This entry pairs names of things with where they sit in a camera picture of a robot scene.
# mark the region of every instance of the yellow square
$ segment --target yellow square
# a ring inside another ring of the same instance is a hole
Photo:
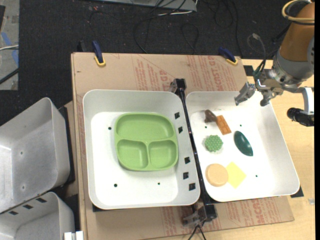
[[[229,176],[228,182],[235,189],[247,176],[234,162],[229,163],[229,165],[226,167],[226,170]]]

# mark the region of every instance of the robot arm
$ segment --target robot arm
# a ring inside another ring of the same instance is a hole
[[[296,3],[307,3],[296,17],[289,16],[289,10]],[[265,69],[265,59],[253,72],[255,84],[246,83],[235,97],[235,104],[249,99],[255,90],[261,92],[261,106],[269,104],[271,99],[282,95],[284,91],[301,93],[304,98],[304,110],[290,108],[288,117],[305,126],[314,126],[313,87],[300,87],[314,74],[315,61],[315,2],[293,0],[282,8],[282,15],[291,21],[291,25],[280,48],[273,57],[271,69]]]

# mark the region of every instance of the orange block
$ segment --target orange block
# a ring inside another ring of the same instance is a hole
[[[227,124],[227,122],[226,122],[226,120],[225,120],[223,115],[218,115],[216,117],[216,121],[215,122],[218,125],[222,135],[226,135],[226,134],[230,134],[231,133],[229,125]]]

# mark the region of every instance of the yellow cable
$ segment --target yellow cable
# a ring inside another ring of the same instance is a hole
[[[285,17],[286,19],[288,19],[289,21],[293,21],[293,22],[314,22],[315,18],[298,18],[298,17],[292,17],[286,14],[286,9],[289,5],[291,5],[292,3],[298,2],[298,1],[303,1],[303,2],[308,2],[309,4],[311,3],[309,0],[292,0],[290,2],[287,2],[283,7],[282,7],[282,15],[283,17]]]

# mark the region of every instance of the white plastic tray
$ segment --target white plastic tray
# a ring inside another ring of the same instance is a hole
[[[198,152],[201,171],[207,193],[218,202],[247,200],[292,195],[299,190],[300,182],[286,142],[271,104],[260,106],[259,92],[250,99],[235,105],[236,91],[191,92],[186,97],[186,107],[192,134]],[[205,110],[216,116],[223,115],[230,130],[222,135],[215,122],[205,123]],[[253,156],[242,154],[234,142],[234,132],[240,131],[250,142]],[[204,140],[218,135],[222,149],[209,152]],[[236,188],[229,182],[216,187],[206,179],[210,164],[227,167],[231,162],[245,174]]]
[[[72,210],[53,192],[0,214],[0,240],[62,240],[74,231]]]
[[[64,184],[66,122],[43,98],[0,127],[0,213]]]
[[[129,112],[158,113],[172,121],[178,139],[175,166],[161,171],[131,171],[120,165],[113,130],[116,119]],[[196,163],[177,95],[166,91],[91,90],[83,98],[83,113],[89,196],[95,206],[104,210],[187,206],[198,200]]]

